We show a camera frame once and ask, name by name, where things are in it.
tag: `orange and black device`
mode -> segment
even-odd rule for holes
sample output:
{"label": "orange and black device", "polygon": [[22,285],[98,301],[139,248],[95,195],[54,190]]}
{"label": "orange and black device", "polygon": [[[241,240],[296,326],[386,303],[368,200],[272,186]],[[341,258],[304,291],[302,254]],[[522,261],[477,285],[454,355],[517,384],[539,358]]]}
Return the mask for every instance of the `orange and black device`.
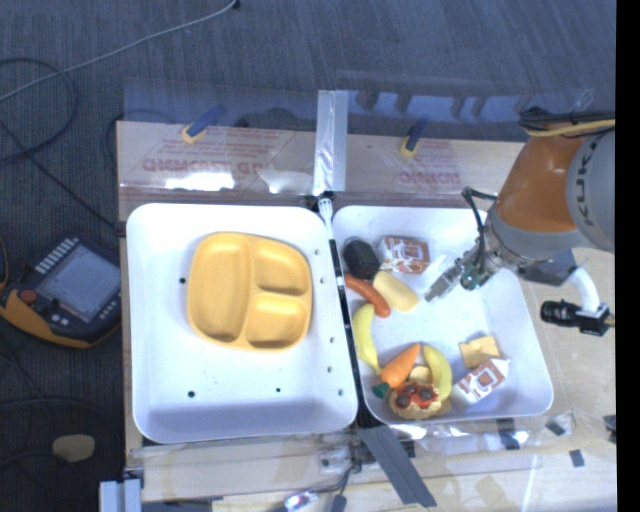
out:
{"label": "orange and black device", "polygon": [[71,348],[97,345],[121,321],[120,267],[115,254],[66,236],[9,279],[0,261],[0,316],[29,334]]}

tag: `white tray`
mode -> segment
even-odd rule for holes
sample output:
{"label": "white tray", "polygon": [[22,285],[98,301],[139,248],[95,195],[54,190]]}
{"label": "white tray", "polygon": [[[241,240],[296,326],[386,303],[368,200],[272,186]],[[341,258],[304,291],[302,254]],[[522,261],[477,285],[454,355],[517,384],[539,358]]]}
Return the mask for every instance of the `white tray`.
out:
{"label": "white tray", "polygon": [[[186,315],[195,248],[216,231],[272,237],[309,261],[306,337],[274,353],[203,340]],[[327,234],[295,207],[147,204],[127,222],[133,417],[159,443],[335,432],[357,411]]]}
{"label": "white tray", "polygon": [[[374,249],[385,235],[425,240],[432,265],[420,275],[394,273],[421,297],[442,270],[473,247],[477,237],[476,222],[469,209],[347,206],[336,213],[333,229],[341,254],[351,238],[362,239]],[[351,314],[364,304],[351,290],[347,290],[347,298]],[[389,362],[401,347],[415,342],[430,343],[447,356],[454,382],[468,372],[458,343],[487,334],[495,337],[502,355],[511,359],[506,383],[471,407],[452,409],[445,416],[427,421],[533,416],[548,410],[553,401],[549,372],[520,282],[507,270],[498,272],[475,291],[466,291],[458,285],[444,298],[431,303],[423,299],[410,313],[394,311],[388,318],[375,317],[372,324],[381,364]],[[379,382],[373,370],[362,362],[359,369],[371,412],[388,424],[407,423],[371,391]]]}

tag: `black connector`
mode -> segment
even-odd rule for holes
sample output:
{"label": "black connector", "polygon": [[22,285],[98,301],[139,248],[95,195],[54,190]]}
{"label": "black connector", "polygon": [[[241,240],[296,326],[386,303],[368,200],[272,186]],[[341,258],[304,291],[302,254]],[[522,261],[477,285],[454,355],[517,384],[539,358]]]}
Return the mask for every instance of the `black connector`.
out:
{"label": "black connector", "polygon": [[587,312],[565,300],[544,302],[540,308],[540,318],[543,322],[562,327],[577,327],[581,333],[595,336],[602,336],[609,327],[615,325],[606,304],[601,304],[596,312]]}

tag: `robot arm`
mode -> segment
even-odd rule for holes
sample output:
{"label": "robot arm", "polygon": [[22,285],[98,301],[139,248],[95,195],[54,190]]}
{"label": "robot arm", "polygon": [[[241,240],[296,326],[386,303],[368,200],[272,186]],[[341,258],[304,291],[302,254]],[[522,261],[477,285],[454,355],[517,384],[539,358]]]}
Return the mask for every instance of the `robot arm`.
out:
{"label": "robot arm", "polygon": [[[476,216],[478,239],[436,280],[428,301],[446,295],[458,281],[474,290],[507,268],[523,279],[556,286],[569,280],[576,286],[582,306],[547,302],[544,321],[597,335],[614,325],[571,253],[577,247],[615,252],[615,121],[591,116],[569,124],[556,117],[549,127],[529,129],[532,137],[496,197],[463,190]],[[484,225],[473,197],[494,201]]]}

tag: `carrot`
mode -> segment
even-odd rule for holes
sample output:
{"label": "carrot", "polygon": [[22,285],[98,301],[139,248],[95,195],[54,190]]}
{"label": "carrot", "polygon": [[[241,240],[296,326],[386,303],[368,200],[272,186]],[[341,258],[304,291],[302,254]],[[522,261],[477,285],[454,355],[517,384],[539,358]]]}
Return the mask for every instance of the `carrot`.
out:
{"label": "carrot", "polygon": [[351,274],[344,275],[344,284],[353,290],[370,304],[381,318],[387,318],[391,314],[391,308],[385,298],[376,290],[372,284],[364,279],[358,279]]}
{"label": "carrot", "polygon": [[378,398],[384,398],[389,389],[396,388],[402,384],[411,373],[419,353],[420,343],[414,343],[393,358],[382,369],[380,374],[382,382],[373,387],[373,393]]}

